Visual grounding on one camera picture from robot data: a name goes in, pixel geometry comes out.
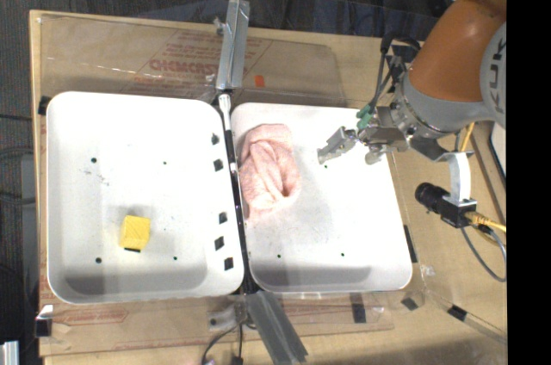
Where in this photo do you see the yellow cube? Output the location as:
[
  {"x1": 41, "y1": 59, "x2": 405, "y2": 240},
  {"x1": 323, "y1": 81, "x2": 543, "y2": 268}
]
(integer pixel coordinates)
[{"x1": 118, "y1": 213, "x2": 152, "y2": 253}]

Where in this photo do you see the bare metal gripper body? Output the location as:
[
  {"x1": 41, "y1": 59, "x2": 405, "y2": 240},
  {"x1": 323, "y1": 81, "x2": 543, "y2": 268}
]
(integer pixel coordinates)
[{"x1": 356, "y1": 102, "x2": 432, "y2": 154}]

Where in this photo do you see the white plastic tray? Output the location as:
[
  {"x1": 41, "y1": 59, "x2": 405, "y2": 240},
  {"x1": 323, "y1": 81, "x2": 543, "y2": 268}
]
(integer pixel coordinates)
[
  {"x1": 229, "y1": 101, "x2": 414, "y2": 294},
  {"x1": 45, "y1": 90, "x2": 245, "y2": 306}
]

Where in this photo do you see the pink cloth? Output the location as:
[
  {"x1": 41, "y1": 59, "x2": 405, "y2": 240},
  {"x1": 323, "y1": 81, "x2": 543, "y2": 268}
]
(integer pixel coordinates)
[{"x1": 237, "y1": 122, "x2": 303, "y2": 223}]

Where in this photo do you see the thin black and white rod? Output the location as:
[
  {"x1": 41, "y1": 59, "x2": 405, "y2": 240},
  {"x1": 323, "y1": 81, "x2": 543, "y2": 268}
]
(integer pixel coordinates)
[{"x1": 217, "y1": 92, "x2": 253, "y2": 295}]

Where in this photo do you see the black cylinder on white bracket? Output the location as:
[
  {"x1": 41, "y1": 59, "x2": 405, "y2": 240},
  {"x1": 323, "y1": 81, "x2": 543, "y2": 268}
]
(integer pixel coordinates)
[{"x1": 414, "y1": 150, "x2": 479, "y2": 230}]

